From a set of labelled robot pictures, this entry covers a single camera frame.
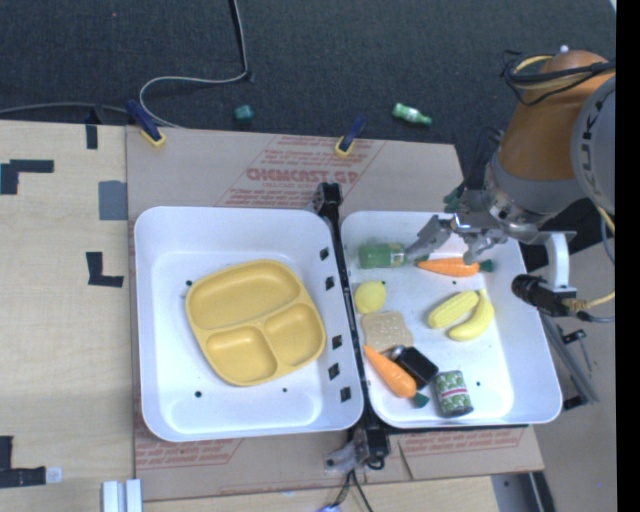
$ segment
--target black object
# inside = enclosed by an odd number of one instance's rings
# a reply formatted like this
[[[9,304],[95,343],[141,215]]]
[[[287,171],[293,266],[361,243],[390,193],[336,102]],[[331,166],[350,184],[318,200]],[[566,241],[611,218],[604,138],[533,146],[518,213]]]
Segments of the black object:
[[[429,384],[439,371],[439,368],[415,347],[398,345],[391,352],[390,359],[415,379],[418,389]]]
[[[584,332],[584,330],[582,330],[582,329],[578,329],[577,331],[574,331],[572,333],[565,334],[564,336],[562,336],[562,342],[565,345],[568,345],[569,343],[573,343],[574,341],[582,340],[582,339],[584,339],[586,337],[587,337],[587,333]]]
[[[18,193],[18,174],[21,172],[52,173],[53,160],[10,160],[0,164],[0,194]]]
[[[86,254],[87,265],[89,266],[89,284],[122,288],[124,276],[105,276],[102,274],[101,252],[88,252]]]
[[[93,124],[85,125],[87,135],[87,149],[98,149],[98,127]]]
[[[0,194],[18,193],[18,172],[10,164],[0,164]]]
[[[0,489],[47,483],[47,468],[11,468],[12,436],[0,436]]]
[[[11,469],[12,436],[0,436],[0,471]]]
[[[562,300],[575,298],[575,291],[553,292],[541,286],[544,282],[541,277],[521,274],[512,281],[511,291],[516,297],[549,316],[569,316],[569,308]]]

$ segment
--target blue clamp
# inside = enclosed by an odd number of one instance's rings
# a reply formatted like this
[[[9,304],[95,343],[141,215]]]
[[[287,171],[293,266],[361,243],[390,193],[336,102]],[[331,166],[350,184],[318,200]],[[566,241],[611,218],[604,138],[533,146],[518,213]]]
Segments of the blue clamp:
[[[349,155],[349,153],[351,153],[351,150],[353,149],[353,141],[357,137],[360,137],[360,135],[364,131],[366,121],[367,119],[363,114],[360,114],[356,118],[356,120],[351,125],[351,128],[349,128],[349,131],[347,131],[347,133],[340,137],[335,147],[333,148],[333,152],[336,156],[345,158],[347,155]]]
[[[126,104],[127,112],[133,119],[140,125],[142,130],[140,130],[140,134],[147,139],[152,145],[155,147],[162,146],[167,137],[158,130],[158,127],[151,119],[151,116],[133,100],[127,101]]]

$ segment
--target white cable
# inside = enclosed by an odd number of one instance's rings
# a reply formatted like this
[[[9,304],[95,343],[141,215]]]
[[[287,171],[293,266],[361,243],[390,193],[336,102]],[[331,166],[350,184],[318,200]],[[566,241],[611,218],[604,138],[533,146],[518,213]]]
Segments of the white cable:
[[[247,62],[247,52],[245,49],[244,30],[242,28],[242,19],[240,18],[240,10],[238,9],[237,0],[233,0],[233,8],[235,11],[235,19],[238,24],[237,25],[238,34],[240,36],[240,53],[242,54],[242,65],[243,65],[242,73],[240,73],[239,75],[233,78],[226,78],[226,79],[220,79],[220,80],[208,79],[208,78],[192,78],[192,77],[186,77],[186,76],[160,76],[157,78],[152,78],[146,84],[144,84],[144,86],[142,86],[142,89],[140,89],[140,94],[139,94],[140,106],[144,109],[144,111],[147,114],[149,114],[149,116],[154,121],[156,121],[160,125],[170,126],[173,128],[185,128],[184,126],[171,123],[166,119],[163,119],[160,116],[157,116],[147,107],[144,101],[144,94],[147,91],[147,89],[153,84],[156,84],[158,82],[178,82],[179,81],[179,82],[191,82],[191,83],[208,84],[208,85],[224,85],[224,84],[231,84],[234,82],[238,82],[243,78],[247,77],[247,75],[249,74],[249,63]]]

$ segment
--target cardboard sheet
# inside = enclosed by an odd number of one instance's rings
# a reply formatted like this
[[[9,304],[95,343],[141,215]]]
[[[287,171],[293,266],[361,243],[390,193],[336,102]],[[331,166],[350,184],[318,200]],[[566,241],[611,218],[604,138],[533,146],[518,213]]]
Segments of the cardboard sheet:
[[[333,155],[336,139],[165,129],[154,148],[127,131],[131,325],[136,359],[136,218],[154,206],[304,208],[322,182],[341,184],[342,216],[359,210],[441,211],[462,174],[453,146],[356,140],[350,157]],[[134,378],[139,402],[139,382]],[[136,407],[136,477],[146,500],[333,487],[324,456],[344,432],[169,443],[145,426]],[[543,468],[532,427],[431,431],[390,437],[384,469],[369,483],[534,471]]]

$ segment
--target green object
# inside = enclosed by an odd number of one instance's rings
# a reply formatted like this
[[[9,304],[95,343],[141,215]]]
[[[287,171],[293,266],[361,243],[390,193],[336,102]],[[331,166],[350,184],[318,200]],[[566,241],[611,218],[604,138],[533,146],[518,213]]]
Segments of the green object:
[[[238,124],[250,123],[254,115],[253,109],[249,105],[242,105],[233,111],[233,118]]]
[[[424,396],[420,393],[416,393],[416,396],[413,397],[413,403],[416,407],[421,408],[429,403],[429,397]]]
[[[471,398],[461,371],[453,370],[439,373],[436,375],[434,385],[443,416],[451,418],[469,414],[473,411]]]
[[[365,244],[358,249],[362,268],[389,268],[404,265],[407,258],[403,244]]]
[[[480,271],[481,272],[493,272],[493,261],[484,260],[480,262]]]
[[[410,123],[423,124],[425,126],[431,126],[431,118],[421,114],[418,110],[412,107],[407,107],[402,103],[396,103],[391,111],[393,117],[409,121]]]

